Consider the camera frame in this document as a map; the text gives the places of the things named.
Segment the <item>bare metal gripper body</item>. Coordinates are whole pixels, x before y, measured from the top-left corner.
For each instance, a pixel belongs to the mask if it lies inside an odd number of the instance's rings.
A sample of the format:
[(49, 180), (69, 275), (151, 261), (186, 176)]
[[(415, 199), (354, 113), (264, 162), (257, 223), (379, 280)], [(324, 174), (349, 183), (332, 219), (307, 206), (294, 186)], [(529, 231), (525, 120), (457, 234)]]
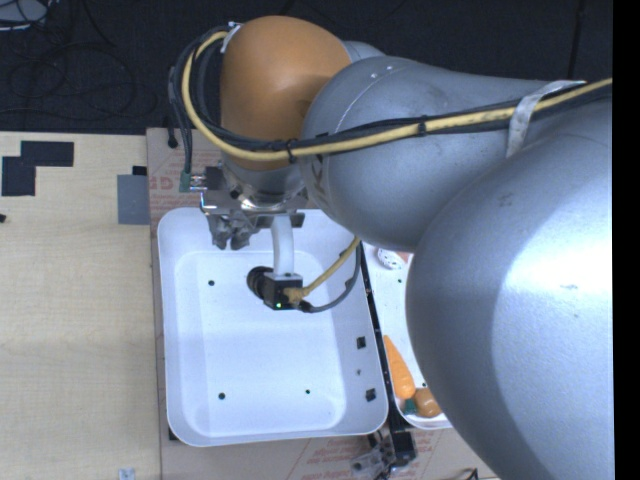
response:
[(270, 227), (273, 219), (288, 216), (293, 228), (305, 219), (304, 180), (295, 166), (252, 170), (239, 165), (207, 167), (201, 208), (207, 215), (248, 221), (253, 227)]

